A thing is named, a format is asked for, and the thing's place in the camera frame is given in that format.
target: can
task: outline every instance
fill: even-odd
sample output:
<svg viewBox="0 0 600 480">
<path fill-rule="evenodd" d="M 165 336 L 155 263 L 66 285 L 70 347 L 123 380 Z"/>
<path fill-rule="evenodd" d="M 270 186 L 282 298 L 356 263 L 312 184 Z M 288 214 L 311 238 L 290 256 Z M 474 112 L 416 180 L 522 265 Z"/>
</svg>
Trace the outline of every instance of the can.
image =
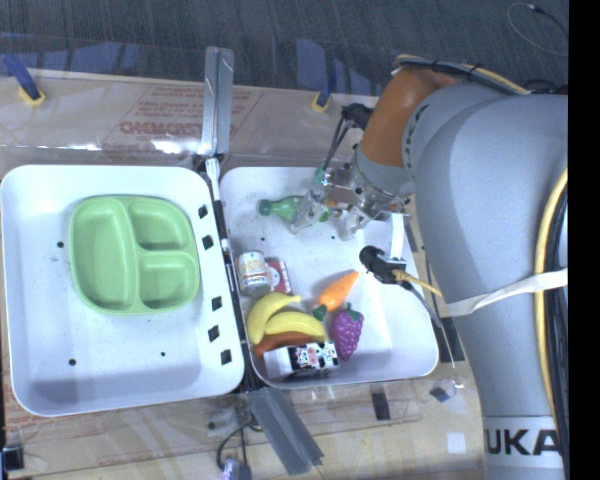
<svg viewBox="0 0 600 480">
<path fill-rule="evenodd" d="M 248 297 L 261 297 L 271 291 L 271 274 L 260 251 L 242 253 L 236 259 L 240 292 Z"/>
</svg>

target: dark floor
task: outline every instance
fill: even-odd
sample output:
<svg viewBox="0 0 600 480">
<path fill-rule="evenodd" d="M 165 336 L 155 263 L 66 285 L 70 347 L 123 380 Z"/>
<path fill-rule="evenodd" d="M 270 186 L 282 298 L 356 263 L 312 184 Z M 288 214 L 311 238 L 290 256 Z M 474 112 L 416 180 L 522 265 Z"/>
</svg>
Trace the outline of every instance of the dark floor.
<svg viewBox="0 0 600 480">
<path fill-rule="evenodd" d="M 332 75 L 338 92 L 377 95 L 393 57 L 411 53 L 552 88 L 568 83 L 568 25 L 569 0 L 0 0 L 0 56 L 197 80 L 191 52 L 221 46 L 239 85 L 319 90 Z M 141 53 L 132 64 L 129 49 Z"/>
</svg>

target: green plate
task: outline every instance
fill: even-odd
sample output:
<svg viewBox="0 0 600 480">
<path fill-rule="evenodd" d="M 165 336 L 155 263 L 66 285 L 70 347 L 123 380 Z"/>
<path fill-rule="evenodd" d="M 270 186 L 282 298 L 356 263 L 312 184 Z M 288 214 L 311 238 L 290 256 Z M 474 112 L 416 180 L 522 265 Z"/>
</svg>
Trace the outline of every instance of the green plate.
<svg viewBox="0 0 600 480">
<path fill-rule="evenodd" d="M 93 309 L 114 314 L 168 311 L 200 288 L 191 222 L 173 203 L 145 196 L 85 199 L 71 216 L 73 281 Z"/>
</svg>

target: banana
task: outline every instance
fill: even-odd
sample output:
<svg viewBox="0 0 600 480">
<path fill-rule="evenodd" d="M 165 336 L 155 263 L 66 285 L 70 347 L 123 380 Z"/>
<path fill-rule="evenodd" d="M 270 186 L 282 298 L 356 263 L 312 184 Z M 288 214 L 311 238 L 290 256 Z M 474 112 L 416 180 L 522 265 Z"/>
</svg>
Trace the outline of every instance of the banana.
<svg viewBox="0 0 600 480">
<path fill-rule="evenodd" d="M 264 333 L 278 334 L 280 332 L 296 331 L 313 336 L 316 341 L 327 339 L 322 322 L 313 315 L 301 311 L 284 311 L 273 315 L 264 328 Z"/>
<path fill-rule="evenodd" d="M 247 335 L 252 345 L 260 343 L 264 336 L 264 329 L 274 313 L 280 311 L 287 304 L 300 302 L 300 295 L 289 295 L 281 292 L 269 292 L 259 298 L 247 313 Z"/>
</svg>

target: orange carrot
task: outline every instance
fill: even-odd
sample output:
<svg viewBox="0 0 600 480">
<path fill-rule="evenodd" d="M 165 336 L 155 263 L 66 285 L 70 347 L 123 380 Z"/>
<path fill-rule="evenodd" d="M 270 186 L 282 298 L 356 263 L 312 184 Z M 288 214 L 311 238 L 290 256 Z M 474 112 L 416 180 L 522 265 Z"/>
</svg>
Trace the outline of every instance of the orange carrot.
<svg viewBox="0 0 600 480">
<path fill-rule="evenodd" d="M 318 297 L 320 305 L 313 310 L 313 316 L 318 320 L 323 320 L 327 311 L 335 311 L 342 306 L 344 299 L 351 292 L 359 276 L 360 272 L 354 270 L 327 286 Z"/>
<path fill-rule="evenodd" d="M 278 334 L 265 334 L 262 341 L 251 348 L 253 355 L 262 358 L 265 352 L 282 347 L 293 347 L 295 345 L 306 345 L 315 341 L 316 338 L 297 331 L 279 332 Z"/>
</svg>

